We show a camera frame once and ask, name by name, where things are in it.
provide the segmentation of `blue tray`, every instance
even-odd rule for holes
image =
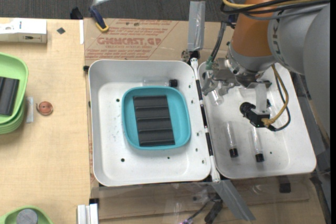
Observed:
[[[137,121],[135,118],[134,96],[166,95],[174,133],[175,145],[140,146]],[[166,86],[136,87],[128,90],[122,97],[122,124],[128,142],[140,150],[168,150],[185,145],[191,136],[189,113],[182,94]]]

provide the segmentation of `black cap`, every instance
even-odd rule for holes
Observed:
[[[256,154],[256,161],[258,163],[262,163],[264,161],[264,155],[263,155],[263,153]]]
[[[238,157],[238,150],[234,147],[234,148],[230,148],[230,157],[231,158],[235,158],[235,157]]]
[[[170,79],[169,80],[169,87],[177,87],[177,79]]]

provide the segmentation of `wooden table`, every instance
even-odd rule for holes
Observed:
[[[26,96],[33,97],[34,103],[49,101],[54,106],[51,115],[42,116],[35,110],[33,123],[24,122],[15,132],[0,135],[0,216],[20,206],[34,205],[45,211],[55,224],[70,224],[76,223],[77,205],[87,205],[91,192],[84,46],[80,44],[79,21],[49,19],[47,24],[47,44],[0,44],[1,52],[17,56],[27,64]],[[66,32],[59,34],[60,27]],[[180,27],[186,30],[186,22]],[[212,44],[219,23],[207,23],[206,28],[214,36]],[[278,196],[269,193],[268,203],[262,205],[249,196],[250,187],[256,182],[237,181],[236,184],[257,218],[254,223],[325,223],[316,190],[308,177],[299,182],[305,188],[304,198],[274,203]],[[129,198],[113,204],[120,208],[137,206]],[[106,215],[108,205],[102,204],[100,210]],[[101,222],[176,223],[193,213]],[[208,210],[204,210],[194,223],[203,223],[207,213]],[[215,223],[246,222],[235,220],[232,213],[224,209]]]

